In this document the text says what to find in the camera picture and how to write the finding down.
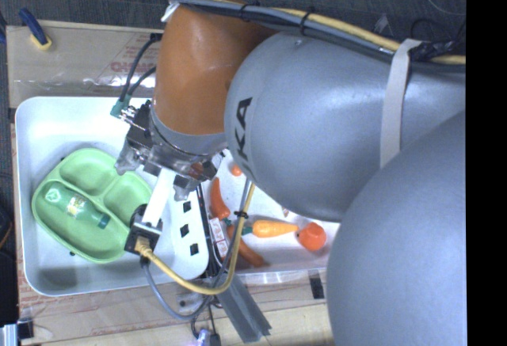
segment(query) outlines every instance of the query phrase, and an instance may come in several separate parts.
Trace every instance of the green plate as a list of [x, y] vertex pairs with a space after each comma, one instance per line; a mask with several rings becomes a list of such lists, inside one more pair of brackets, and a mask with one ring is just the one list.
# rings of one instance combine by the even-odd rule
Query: green plate
[[[151, 187], [134, 172], [117, 174], [116, 159], [102, 150], [76, 150], [65, 157], [40, 183], [33, 194], [36, 221], [72, 253], [95, 263], [108, 263], [124, 254], [131, 215], [148, 203]], [[87, 198], [95, 209], [110, 217], [104, 229], [74, 219], [48, 202], [55, 181]]]

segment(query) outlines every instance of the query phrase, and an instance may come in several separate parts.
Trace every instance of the teal connector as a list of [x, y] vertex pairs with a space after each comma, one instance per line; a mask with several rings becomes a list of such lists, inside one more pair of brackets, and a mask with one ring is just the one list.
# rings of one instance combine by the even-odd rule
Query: teal connector
[[115, 118], [120, 118], [122, 110], [127, 109], [128, 106], [130, 105], [131, 98], [132, 96], [127, 94], [123, 101], [118, 100], [111, 108], [111, 112], [109, 114], [114, 116]]

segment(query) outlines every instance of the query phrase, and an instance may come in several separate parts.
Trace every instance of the white strap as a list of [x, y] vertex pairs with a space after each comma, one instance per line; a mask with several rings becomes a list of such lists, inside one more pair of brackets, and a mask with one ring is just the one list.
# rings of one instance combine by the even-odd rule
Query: white strap
[[395, 52], [383, 100], [382, 128], [380, 131], [380, 168], [400, 151], [402, 140], [403, 98], [410, 65], [408, 51], [421, 44], [420, 40], [406, 39]]

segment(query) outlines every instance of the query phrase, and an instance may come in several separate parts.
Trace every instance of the orange vegetable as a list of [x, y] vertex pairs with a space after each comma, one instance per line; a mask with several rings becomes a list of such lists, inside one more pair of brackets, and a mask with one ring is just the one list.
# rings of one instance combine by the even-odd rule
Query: orange vegetable
[[[234, 225], [229, 225], [227, 227], [227, 235], [229, 236], [229, 239], [232, 239], [233, 233], [234, 233]], [[251, 248], [249, 248], [248, 245], [242, 239], [240, 239], [239, 242], [239, 254], [243, 259], [248, 261], [254, 267], [261, 267], [264, 264], [264, 258], [260, 254], [255, 253]]]
[[234, 163], [232, 165], [232, 167], [231, 167], [231, 174], [233, 176], [238, 177], [238, 176], [241, 176], [243, 174], [243, 171], [241, 171], [241, 169], [239, 168], [239, 166], [236, 163]]
[[298, 239], [303, 247], [314, 252], [326, 244], [327, 236], [320, 225], [310, 222], [298, 233]]
[[265, 219], [258, 219], [252, 224], [252, 234], [258, 238], [273, 238], [289, 232], [296, 232], [298, 229], [299, 227], [293, 223]]
[[216, 177], [212, 182], [212, 192], [210, 194], [209, 211], [220, 221], [228, 218], [231, 214], [229, 207], [223, 202], [222, 193], [220, 191], [220, 179]]

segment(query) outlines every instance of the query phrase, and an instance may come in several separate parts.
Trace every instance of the white plastic tray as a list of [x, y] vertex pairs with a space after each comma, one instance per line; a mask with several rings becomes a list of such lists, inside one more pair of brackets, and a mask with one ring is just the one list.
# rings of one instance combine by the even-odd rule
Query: white plastic tray
[[[134, 99], [139, 107], [145, 100]], [[83, 147], [96, 147], [117, 157], [124, 143], [128, 125], [109, 115], [114, 98], [106, 97], [34, 97], [19, 106], [16, 112], [17, 167], [21, 205], [21, 236], [25, 275], [29, 284], [43, 295], [75, 295], [95, 291], [147, 285], [139, 267], [139, 258], [126, 253], [109, 264], [94, 264], [69, 251], [51, 238], [35, 221], [30, 201], [37, 185], [55, 167], [60, 159]], [[234, 177], [230, 172], [232, 158], [227, 150], [220, 166], [223, 199], [232, 211], [240, 204], [245, 177]], [[155, 177], [138, 169], [137, 173], [151, 186]], [[203, 184], [204, 198], [209, 205], [210, 183]], [[177, 212], [182, 203], [172, 200], [166, 206], [162, 220], [164, 228], [155, 253], [171, 268], [187, 279], [200, 275], [208, 264], [208, 250], [195, 193], [192, 210], [185, 213], [185, 221]], [[260, 189], [256, 189], [249, 209], [252, 222], [258, 218], [280, 219], [303, 227], [310, 222], [289, 212], [285, 217], [282, 207]], [[180, 226], [190, 223], [190, 233], [181, 241]], [[260, 253], [267, 265], [252, 268], [239, 261], [237, 273], [249, 283], [286, 281], [290, 272], [325, 268], [339, 224], [318, 222], [327, 233], [327, 243], [318, 252], [309, 252], [298, 242], [295, 234], [278, 238], [260, 239], [252, 234], [243, 240]], [[185, 249], [196, 242], [199, 253], [190, 259]], [[151, 268], [156, 283], [170, 279], [155, 266]]]

